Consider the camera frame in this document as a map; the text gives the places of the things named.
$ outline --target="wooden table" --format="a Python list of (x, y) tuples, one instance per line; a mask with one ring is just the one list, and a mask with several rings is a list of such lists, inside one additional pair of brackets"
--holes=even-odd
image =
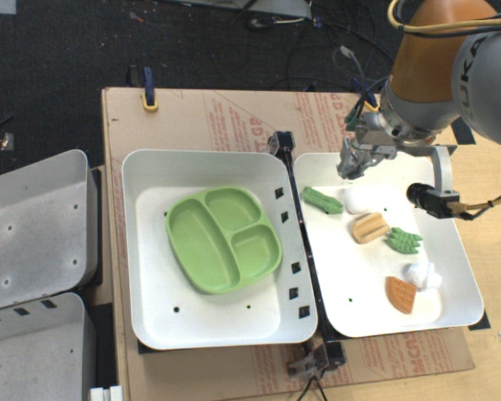
[[(212, 389), (208, 399), (237, 398), (245, 360), (226, 370), (228, 356), (244, 349), (212, 348), (186, 353), (138, 353), (130, 324), (129, 285), (119, 178), (123, 158), (143, 148), (166, 150), (262, 151), (275, 130), (290, 130), (296, 138), (296, 153), (338, 151), (341, 148), (345, 114), (356, 100), (352, 94), (242, 92), (157, 89), (159, 109), (147, 113), (141, 89), (108, 88), (102, 93), (104, 123), (109, 244), (113, 273), (115, 341), (119, 384), (125, 399), (200, 399), (197, 391)], [(452, 155), (453, 188), (465, 203), (485, 202), (501, 194), (501, 147), (479, 135), (476, 145), (461, 145)], [(456, 144), (453, 132), (439, 136), (441, 144)], [(475, 221), (456, 221), (464, 249), (483, 296), (490, 328), (464, 332), (474, 368), (456, 373), (432, 374), (364, 384), (326, 388), (329, 400), (434, 399), (501, 400), (501, 206)], [(162, 376), (177, 369), (173, 388)], [(295, 400), (299, 390), (261, 395), (264, 401)], [(315, 389), (308, 400), (321, 399)]]

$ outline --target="table surface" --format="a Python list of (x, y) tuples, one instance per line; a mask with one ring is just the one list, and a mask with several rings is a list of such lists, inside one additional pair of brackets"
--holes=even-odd
[[(116, 187), (121, 182), (119, 169), (124, 157), (133, 150), (147, 148), (263, 150), (268, 135), (274, 130), (295, 130), (299, 138), (303, 138), (300, 144), (296, 143), (298, 153), (338, 151), (345, 132), (337, 128), (334, 119), (344, 117), (356, 100), (352, 94), (157, 89), (159, 109), (156, 114), (149, 114), (142, 108), (140, 93), (141, 89), (133, 88), (108, 88), (102, 93), (108, 190), (105, 205), (109, 210), (108, 243), (113, 273), (118, 378), (124, 387), (125, 399), (131, 401), (136, 401), (130, 395), (134, 393), (131, 388), (156, 379), (155, 370), (163, 369), (163, 364), (154, 364), (147, 354), (141, 359), (141, 369), (135, 369), (137, 363), (132, 360), (134, 355), (137, 357), (137, 343), (134, 344), (134, 337), (129, 334), (129, 289), (121, 279), (124, 264), (119, 260), (119, 251), (122, 253), (125, 245), (117, 233), (122, 227), (115, 224), (119, 217), (123, 217), (119, 215), (122, 210), (115, 207), (114, 195), (120, 190), (120, 186)], [(225, 103), (230, 103), (230, 106), (223, 106)], [(308, 119), (306, 114), (315, 113), (316, 108), (320, 114), (313, 114)], [(190, 113), (204, 115), (204, 122), (190, 124)], [(249, 123), (240, 124), (238, 120), (245, 117)], [(232, 126), (226, 127), (226, 121)], [(501, 147), (479, 135), (475, 135), (475, 139), (476, 145), (461, 145), (451, 156), (453, 188), (461, 193), (462, 202), (471, 204), (501, 194)], [(438, 136), (438, 142), (456, 144), (450, 129)], [(456, 221), (456, 226), (490, 322), (490, 328), (464, 329), (475, 367), (456, 373), (326, 388), (329, 400), (501, 400), (501, 206), (494, 207), (475, 221)], [(170, 362), (171, 356), (159, 361)], [(190, 384), (193, 378), (193, 375), (187, 377)], [(299, 395), (300, 392), (276, 393), (241, 399), (281, 401), (295, 400)], [(321, 395), (313, 389), (306, 399), (321, 399)]]

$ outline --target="green plate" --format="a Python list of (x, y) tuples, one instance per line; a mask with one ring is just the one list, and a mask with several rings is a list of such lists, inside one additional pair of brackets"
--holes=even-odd
[(203, 292), (232, 292), (273, 272), (282, 259), (278, 235), (248, 191), (223, 186), (179, 200), (167, 212), (170, 244)]

